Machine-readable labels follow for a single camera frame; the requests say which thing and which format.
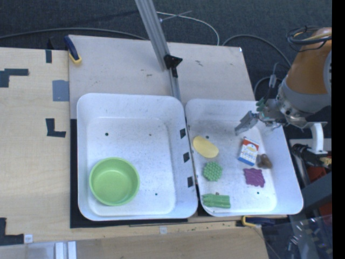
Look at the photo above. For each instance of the green round bumpy toy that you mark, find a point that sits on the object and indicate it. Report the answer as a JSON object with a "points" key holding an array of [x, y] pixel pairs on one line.
{"points": [[213, 171]]}

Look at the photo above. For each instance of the green bowl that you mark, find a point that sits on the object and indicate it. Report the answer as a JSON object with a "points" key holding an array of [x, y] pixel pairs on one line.
{"points": [[114, 182]]}

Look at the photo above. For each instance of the purple grapes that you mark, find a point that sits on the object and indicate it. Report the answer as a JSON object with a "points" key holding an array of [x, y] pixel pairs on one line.
{"points": [[254, 177]]}

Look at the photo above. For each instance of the black cylinder on white bracket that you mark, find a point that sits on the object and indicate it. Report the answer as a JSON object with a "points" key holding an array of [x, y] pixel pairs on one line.
{"points": [[318, 136]]}

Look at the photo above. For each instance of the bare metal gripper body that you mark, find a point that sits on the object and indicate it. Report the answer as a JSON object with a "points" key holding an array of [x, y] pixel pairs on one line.
{"points": [[280, 112]]}

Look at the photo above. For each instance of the brown toy lump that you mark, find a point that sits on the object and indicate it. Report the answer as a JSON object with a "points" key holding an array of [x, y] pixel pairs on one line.
{"points": [[264, 161]]}

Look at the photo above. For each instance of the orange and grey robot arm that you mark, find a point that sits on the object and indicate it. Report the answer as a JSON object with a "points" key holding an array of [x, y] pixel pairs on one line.
{"points": [[307, 71]]}

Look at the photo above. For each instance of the green toy bean bundle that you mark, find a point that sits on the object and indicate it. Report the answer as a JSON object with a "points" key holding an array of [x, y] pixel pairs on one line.
{"points": [[217, 201]]}

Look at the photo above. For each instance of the white orange blue carton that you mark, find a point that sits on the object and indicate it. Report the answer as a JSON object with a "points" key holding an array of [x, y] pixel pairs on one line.
{"points": [[248, 151]]}

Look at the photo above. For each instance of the white plastic tray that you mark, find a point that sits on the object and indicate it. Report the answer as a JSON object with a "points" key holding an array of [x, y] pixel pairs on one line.
{"points": [[231, 193], [134, 144]]}

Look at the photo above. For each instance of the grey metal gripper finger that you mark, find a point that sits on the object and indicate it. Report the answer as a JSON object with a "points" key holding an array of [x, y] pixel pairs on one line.
{"points": [[252, 116], [242, 128]]}

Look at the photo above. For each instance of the yellow oval toy food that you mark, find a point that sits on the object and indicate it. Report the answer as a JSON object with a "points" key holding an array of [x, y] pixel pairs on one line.
{"points": [[205, 147]]}

